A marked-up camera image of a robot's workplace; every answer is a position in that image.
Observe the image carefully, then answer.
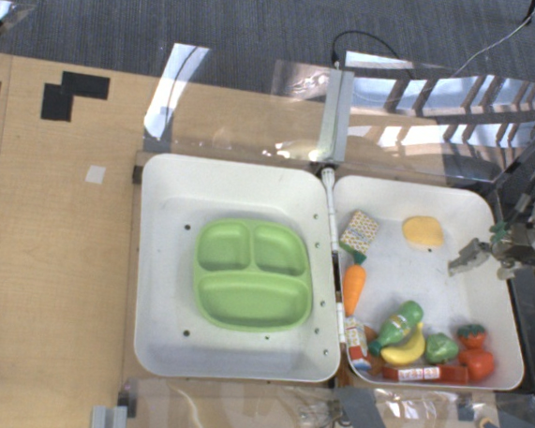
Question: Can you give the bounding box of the yellow toy bread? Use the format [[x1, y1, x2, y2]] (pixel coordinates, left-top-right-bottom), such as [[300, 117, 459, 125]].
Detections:
[[399, 213, 448, 254]]

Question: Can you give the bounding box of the yellow banana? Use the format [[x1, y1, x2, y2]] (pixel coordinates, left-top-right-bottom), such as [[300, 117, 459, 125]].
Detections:
[[379, 318, 429, 369]]

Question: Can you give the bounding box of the green toy pepper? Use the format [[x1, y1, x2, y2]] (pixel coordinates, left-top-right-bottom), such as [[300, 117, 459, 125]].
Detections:
[[423, 331, 462, 368]]

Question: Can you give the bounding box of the orange carrot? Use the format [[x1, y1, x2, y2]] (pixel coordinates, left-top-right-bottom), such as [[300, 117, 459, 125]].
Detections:
[[338, 249, 370, 319]]

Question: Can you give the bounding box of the red toy tomato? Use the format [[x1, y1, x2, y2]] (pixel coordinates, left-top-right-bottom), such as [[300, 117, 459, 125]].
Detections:
[[455, 346, 498, 384]]

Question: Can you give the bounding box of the brown toy sausage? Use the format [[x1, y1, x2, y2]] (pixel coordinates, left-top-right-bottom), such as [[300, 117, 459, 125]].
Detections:
[[357, 324, 389, 378]]

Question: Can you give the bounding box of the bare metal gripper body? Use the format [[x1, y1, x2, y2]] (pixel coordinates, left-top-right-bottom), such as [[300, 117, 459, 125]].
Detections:
[[486, 220, 535, 283]]

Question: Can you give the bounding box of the green bottle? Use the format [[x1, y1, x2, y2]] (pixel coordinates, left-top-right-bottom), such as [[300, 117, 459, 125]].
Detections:
[[365, 296, 426, 362]]

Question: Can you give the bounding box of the long red packet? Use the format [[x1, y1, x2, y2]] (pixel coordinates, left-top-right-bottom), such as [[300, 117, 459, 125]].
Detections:
[[379, 357, 472, 390]]

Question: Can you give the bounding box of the red strawberry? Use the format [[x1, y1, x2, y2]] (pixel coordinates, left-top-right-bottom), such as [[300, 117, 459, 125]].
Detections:
[[454, 320, 490, 352]]

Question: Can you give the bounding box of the white plastic tray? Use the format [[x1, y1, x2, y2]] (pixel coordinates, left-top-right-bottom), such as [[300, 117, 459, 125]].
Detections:
[[122, 151, 360, 395], [315, 172, 535, 399]]

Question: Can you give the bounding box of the yellow patterned white carton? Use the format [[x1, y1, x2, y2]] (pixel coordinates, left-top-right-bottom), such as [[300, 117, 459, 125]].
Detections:
[[337, 208, 382, 258]]

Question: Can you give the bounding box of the green divided plate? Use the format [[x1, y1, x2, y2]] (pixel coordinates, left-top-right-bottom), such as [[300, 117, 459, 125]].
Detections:
[[186, 214, 320, 339]]

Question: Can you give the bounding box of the white and red carton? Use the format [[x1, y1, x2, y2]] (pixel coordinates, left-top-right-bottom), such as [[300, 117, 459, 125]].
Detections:
[[338, 315, 378, 374]]

